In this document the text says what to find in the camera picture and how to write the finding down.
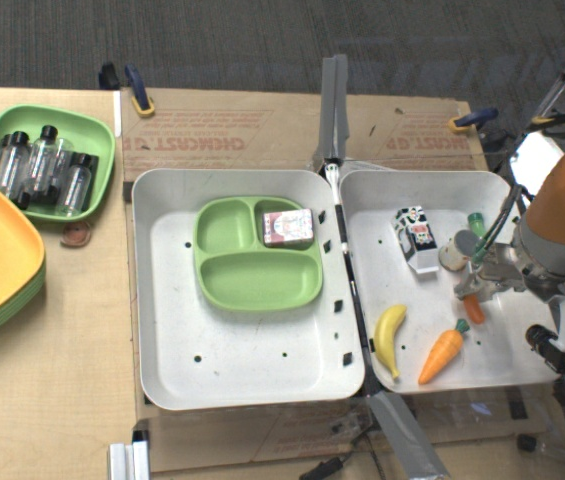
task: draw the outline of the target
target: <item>toy carrot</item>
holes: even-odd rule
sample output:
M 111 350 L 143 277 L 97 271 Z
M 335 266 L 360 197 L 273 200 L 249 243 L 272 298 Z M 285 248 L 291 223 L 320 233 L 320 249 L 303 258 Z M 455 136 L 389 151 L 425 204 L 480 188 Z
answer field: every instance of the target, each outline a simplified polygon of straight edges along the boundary
M 462 302 L 464 303 L 464 309 L 466 310 L 466 314 L 471 322 L 474 324 L 481 324 L 484 322 L 484 312 L 482 311 L 480 302 L 474 293 L 464 297 Z
M 455 325 L 455 329 L 449 329 L 440 334 L 424 363 L 418 384 L 429 382 L 442 368 L 451 362 L 451 359 L 458 355 L 464 343 L 462 335 L 469 329 L 468 322 L 464 318 L 460 318 Z

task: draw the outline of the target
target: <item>clamp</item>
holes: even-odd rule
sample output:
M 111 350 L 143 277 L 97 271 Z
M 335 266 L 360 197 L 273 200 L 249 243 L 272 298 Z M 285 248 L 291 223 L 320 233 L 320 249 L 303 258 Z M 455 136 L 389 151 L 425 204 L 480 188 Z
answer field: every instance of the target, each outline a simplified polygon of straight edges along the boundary
M 149 117 L 155 113 L 155 105 L 153 100 L 147 95 L 144 87 L 144 81 L 140 76 L 140 72 L 134 64 L 127 64 L 124 66 L 124 73 L 131 89 L 133 89 L 133 96 L 131 101 L 138 114 L 141 117 Z M 106 91 L 119 91 L 122 84 L 115 72 L 115 66 L 112 62 L 105 62 L 98 73 L 98 82 L 100 89 Z
M 495 119 L 498 115 L 499 112 L 497 108 L 483 108 L 471 112 L 464 117 L 449 120 L 448 127 L 453 133 L 465 133 L 469 131 L 472 125 L 475 125 L 476 129 L 479 130 L 487 121 Z
M 126 74 L 129 84 L 133 89 L 134 96 L 131 98 L 133 106 L 141 117 L 149 117 L 155 113 L 155 105 L 153 100 L 146 93 L 144 82 L 140 76 L 139 71 L 134 64 L 127 64 L 124 66 L 124 73 Z

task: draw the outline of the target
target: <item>small box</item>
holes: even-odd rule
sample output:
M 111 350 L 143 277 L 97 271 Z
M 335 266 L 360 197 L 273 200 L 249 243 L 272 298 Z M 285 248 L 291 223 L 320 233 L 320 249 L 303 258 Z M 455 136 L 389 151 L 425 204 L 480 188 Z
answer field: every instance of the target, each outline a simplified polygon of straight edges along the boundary
M 438 246 L 421 206 L 401 208 L 393 229 L 409 266 L 418 274 L 439 270 Z
M 313 243 L 311 210 L 290 210 L 262 215 L 262 236 L 267 247 Z

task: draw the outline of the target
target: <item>gray carpet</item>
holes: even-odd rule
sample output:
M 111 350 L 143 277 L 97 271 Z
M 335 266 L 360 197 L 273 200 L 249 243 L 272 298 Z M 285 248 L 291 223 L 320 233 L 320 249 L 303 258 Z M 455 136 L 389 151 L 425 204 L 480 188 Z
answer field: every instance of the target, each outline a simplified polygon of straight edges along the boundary
M 0 86 L 98 88 L 104 61 L 147 87 L 320 92 L 495 106 L 518 132 L 565 66 L 565 0 L 0 0 Z

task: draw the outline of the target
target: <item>green bowl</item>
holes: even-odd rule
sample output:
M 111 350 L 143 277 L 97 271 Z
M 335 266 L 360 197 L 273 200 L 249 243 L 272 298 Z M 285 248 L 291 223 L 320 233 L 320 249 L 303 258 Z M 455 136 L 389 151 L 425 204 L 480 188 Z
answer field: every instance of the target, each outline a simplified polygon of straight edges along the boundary
M 98 157 L 98 165 L 91 181 L 89 206 L 70 217 L 56 215 L 54 207 L 31 203 L 23 213 L 31 219 L 54 222 L 75 222 L 89 217 L 100 205 L 113 172 L 115 137 L 103 122 L 89 116 L 45 105 L 16 105 L 0 114 L 0 140 L 15 131 L 26 132 L 35 141 L 43 126 L 58 129 L 58 137 L 69 140 L 75 151 Z
M 205 297 L 220 309 L 275 311 L 311 302 L 322 289 L 317 240 L 270 248 L 262 237 L 262 216 L 299 210 L 277 197 L 229 197 L 198 213 L 193 247 L 196 273 Z

